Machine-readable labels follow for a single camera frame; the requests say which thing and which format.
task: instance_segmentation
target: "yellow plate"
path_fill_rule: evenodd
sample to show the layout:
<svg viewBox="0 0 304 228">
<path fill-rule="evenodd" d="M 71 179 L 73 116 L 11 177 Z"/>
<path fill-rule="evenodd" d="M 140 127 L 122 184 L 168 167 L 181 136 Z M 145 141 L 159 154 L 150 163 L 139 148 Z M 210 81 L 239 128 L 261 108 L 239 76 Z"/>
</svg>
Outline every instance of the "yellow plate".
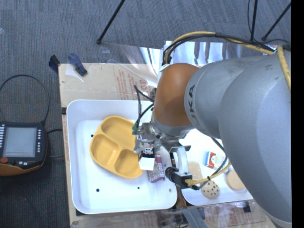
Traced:
<svg viewBox="0 0 304 228">
<path fill-rule="evenodd" d="M 123 117 L 109 116 L 99 125 L 90 144 L 91 157 L 99 166 L 125 178 L 136 178 L 144 172 L 133 150 L 133 125 Z"/>
</svg>

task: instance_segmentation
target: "purple package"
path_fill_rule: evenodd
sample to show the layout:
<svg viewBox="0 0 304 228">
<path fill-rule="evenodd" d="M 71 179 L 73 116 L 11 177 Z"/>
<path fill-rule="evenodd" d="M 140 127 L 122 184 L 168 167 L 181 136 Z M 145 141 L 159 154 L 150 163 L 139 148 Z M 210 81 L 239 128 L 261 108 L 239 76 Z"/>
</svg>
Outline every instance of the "purple package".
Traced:
<svg viewBox="0 0 304 228">
<path fill-rule="evenodd" d="M 156 182 L 165 178 L 165 171 L 162 167 L 162 157 L 159 154 L 155 155 L 154 168 L 152 171 L 147 171 L 150 182 Z"/>
</svg>

